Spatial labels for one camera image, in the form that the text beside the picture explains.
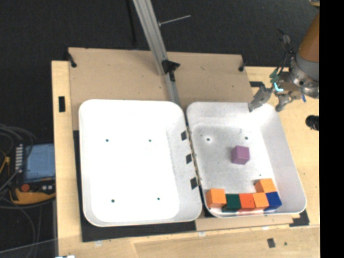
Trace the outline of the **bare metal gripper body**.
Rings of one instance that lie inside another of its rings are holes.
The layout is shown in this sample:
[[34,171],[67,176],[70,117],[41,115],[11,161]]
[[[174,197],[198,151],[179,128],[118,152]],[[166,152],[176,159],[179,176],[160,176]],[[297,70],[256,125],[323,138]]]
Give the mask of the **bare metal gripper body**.
[[283,94],[289,94],[297,99],[300,99],[302,95],[314,99],[319,98],[319,83],[301,70],[282,72],[276,84],[279,89],[283,89]]

